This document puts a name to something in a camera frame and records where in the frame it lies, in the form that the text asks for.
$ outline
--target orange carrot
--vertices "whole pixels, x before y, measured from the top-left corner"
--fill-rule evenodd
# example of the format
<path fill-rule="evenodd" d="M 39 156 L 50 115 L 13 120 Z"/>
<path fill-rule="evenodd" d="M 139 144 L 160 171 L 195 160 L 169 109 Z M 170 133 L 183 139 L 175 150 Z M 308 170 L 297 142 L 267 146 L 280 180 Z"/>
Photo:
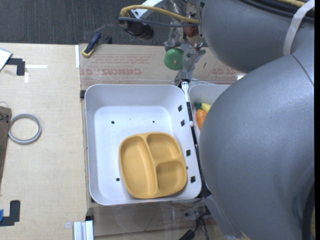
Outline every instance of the orange carrot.
<path fill-rule="evenodd" d="M 199 127 L 200 130 L 201 130 L 201 127 L 202 127 L 202 125 L 204 123 L 206 115 L 207 115 L 207 113 L 202 109 L 198 109 L 195 112 L 196 123 L 198 124 L 198 127 Z"/>

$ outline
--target gray carpet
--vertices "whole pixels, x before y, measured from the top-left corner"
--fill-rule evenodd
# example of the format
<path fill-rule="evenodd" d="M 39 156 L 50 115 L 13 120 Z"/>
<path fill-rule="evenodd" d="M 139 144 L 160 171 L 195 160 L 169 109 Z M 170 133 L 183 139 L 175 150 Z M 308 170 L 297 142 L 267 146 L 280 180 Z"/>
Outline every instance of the gray carpet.
<path fill-rule="evenodd" d="M 97 30 L 113 44 L 162 46 L 169 29 L 152 25 L 154 37 L 139 40 L 117 24 L 121 8 L 145 0 L 0 0 L 0 42 L 29 44 L 79 44 L 91 40 Z M 157 12 L 149 18 L 170 22 Z"/>

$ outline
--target green round object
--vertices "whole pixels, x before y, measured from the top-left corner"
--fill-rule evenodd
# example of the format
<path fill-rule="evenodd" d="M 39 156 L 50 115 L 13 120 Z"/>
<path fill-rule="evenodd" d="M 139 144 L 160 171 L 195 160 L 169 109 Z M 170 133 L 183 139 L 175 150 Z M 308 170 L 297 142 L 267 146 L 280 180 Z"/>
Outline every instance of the green round object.
<path fill-rule="evenodd" d="M 171 48 L 164 55 L 164 64 L 171 70 L 182 70 L 182 57 L 184 51 L 179 48 Z"/>

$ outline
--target yellow divided plate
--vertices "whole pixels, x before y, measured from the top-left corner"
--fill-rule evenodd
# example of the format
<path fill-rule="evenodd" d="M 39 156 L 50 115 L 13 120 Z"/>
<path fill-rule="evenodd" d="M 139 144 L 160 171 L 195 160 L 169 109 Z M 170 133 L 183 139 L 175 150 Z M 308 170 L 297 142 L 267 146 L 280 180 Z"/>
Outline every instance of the yellow divided plate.
<path fill-rule="evenodd" d="M 187 170 L 176 139 L 163 132 L 125 138 L 119 147 L 119 164 L 128 192 L 139 199 L 175 194 L 187 183 Z"/>

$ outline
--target white strap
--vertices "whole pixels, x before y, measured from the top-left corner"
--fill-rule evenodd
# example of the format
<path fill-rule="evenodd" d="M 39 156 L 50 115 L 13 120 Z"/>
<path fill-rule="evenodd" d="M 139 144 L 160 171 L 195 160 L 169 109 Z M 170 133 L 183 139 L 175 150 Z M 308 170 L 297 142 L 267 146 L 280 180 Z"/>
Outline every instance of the white strap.
<path fill-rule="evenodd" d="M 307 12 L 310 11 L 313 7 L 315 7 L 315 0 L 310 0 L 302 5 L 293 15 L 291 24 L 284 40 L 283 55 L 291 54 L 291 46 L 294 42 L 300 24 Z"/>

